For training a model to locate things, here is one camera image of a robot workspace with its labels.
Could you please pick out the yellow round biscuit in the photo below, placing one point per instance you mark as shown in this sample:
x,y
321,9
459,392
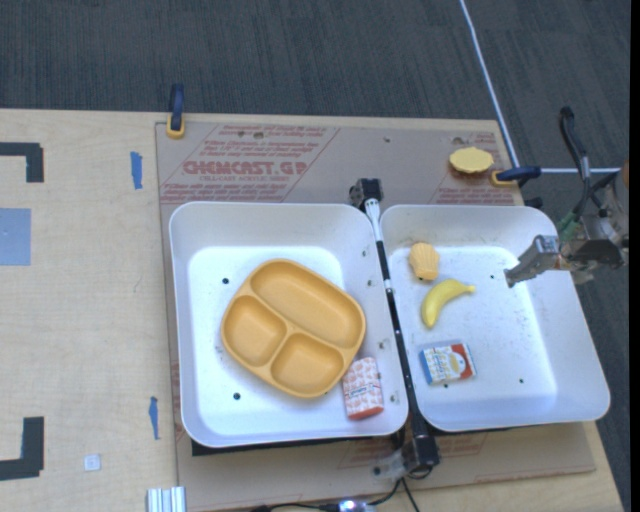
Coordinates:
x,y
471,160

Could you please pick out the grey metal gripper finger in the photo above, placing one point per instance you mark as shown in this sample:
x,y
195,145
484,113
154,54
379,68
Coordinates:
x,y
525,276
542,250

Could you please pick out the orange and white carton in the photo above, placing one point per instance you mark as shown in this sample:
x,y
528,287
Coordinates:
x,y
362,390

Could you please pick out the blue red white carton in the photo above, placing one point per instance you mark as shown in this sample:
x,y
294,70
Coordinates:
x,y
447,364

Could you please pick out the orange divided plate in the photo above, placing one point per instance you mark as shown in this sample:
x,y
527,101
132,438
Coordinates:
x,y
295,305

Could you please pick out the yellow banana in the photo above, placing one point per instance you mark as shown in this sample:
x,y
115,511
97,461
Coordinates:
x,y
440,300

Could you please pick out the yellow shell-shaped biscuit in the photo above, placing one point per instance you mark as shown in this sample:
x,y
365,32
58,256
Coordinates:
x,y
424,261

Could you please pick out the brown cardboard board red print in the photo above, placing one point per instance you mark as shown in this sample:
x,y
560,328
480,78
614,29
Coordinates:
x,y
320,185

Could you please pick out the thin black and white rod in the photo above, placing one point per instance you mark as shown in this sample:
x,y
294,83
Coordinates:
x,y
391,295

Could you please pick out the white plastic tray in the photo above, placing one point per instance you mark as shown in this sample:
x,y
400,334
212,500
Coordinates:
x,y
520,350
210,350

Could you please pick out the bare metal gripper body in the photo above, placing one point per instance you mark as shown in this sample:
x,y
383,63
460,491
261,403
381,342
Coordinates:
x,y
597,251

